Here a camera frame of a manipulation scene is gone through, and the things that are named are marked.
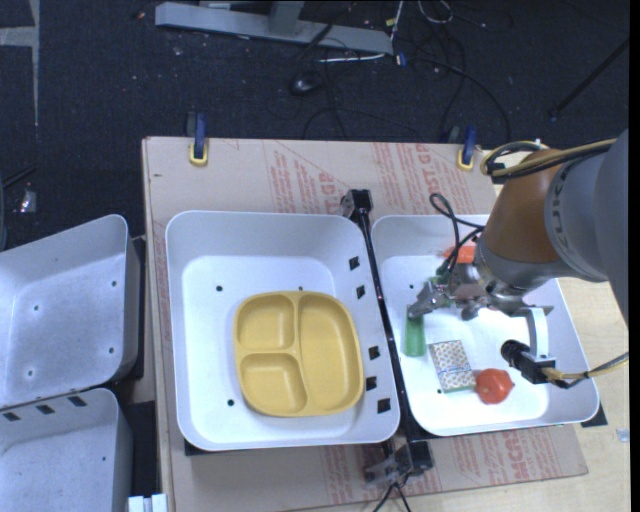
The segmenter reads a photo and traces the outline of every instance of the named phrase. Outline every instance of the white tray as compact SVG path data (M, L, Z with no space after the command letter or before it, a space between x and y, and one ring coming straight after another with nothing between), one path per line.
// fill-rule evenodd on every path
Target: white tray
M0 412L3 512L122 512L131 465L131 431L106 389Z
M187 441L218 451L374 443L395 433L400 411L391 360L355 224L336 215L191 211L171 220L166 241L178 424ZM345 304L364 377L370 384L375 377L375 388L338 414L263 415L242 397L233 317L249 296L299 289ZM364 290L360 298L358 289Z
M124 376L139 274L118 215L0 253L0 409Z
M462 216L484 224L487 216ZM461 237L470 231L460 226ZM510 368L500 355L507 339L529 344L526 320L484 309L471 321L460 319L455 306L424 316L427 343L460 339L474 370L507 370L515 388L504 402L485 405L474 391L438 393L439 382L429 353L407 357L402 353L406 308L416 300L424 282L435 275L442 253L454 245L451 221L442 216L388 216L372 228L372 239L409 404L416 421L439 436L471 434L513 428L540 427L585 421L598 410L599 396L592 380L570 390L549 384L533 385ZM549 352L565 371L589 368L556 280L525 297L528 304L553 306L547 316Z

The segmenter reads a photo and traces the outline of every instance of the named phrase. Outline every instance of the computer mouse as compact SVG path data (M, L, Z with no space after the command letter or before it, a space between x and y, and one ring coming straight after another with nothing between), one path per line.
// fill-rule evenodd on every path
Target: computer mouse
M324 78L315 69L305 69L293 77L289 92L294 96L306 96L324 85Z

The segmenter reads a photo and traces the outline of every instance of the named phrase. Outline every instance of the black floor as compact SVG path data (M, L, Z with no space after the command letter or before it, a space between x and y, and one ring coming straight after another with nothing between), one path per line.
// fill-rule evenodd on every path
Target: black floor
M0 24L26 17L3 1ZM38 123L31 50L0 46L0 176L36 163L6 190L7 247L108 213L144 229L140 141L180 136L189 111L207 136L440 142L473 124L485 148L540 138L570 147L615 137L629 121L629 50L566 108L558 105L628 37L629 0L404 2L387 57L321 64L343 51L155 27L160 2L41 2ZM306 2L303 19L389 30L398 2ZM295 73L326 85L291 96ZM25 191L35 211L21 212Z

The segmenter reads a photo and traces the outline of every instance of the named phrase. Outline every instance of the yellow plate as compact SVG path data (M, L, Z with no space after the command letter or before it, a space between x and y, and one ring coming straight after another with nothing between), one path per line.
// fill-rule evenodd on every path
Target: yellow plate
M254 295L238 307L233 334L242 394L263 414L334 414L362 395L356 329L344 304L330 295Z

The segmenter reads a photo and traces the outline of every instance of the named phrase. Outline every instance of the patterned box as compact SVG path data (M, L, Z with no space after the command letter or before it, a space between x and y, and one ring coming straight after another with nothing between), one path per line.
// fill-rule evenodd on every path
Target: patterned box
M440 387L444 393L473 389L476 379L469 365L462 341L442 341L429 345Z

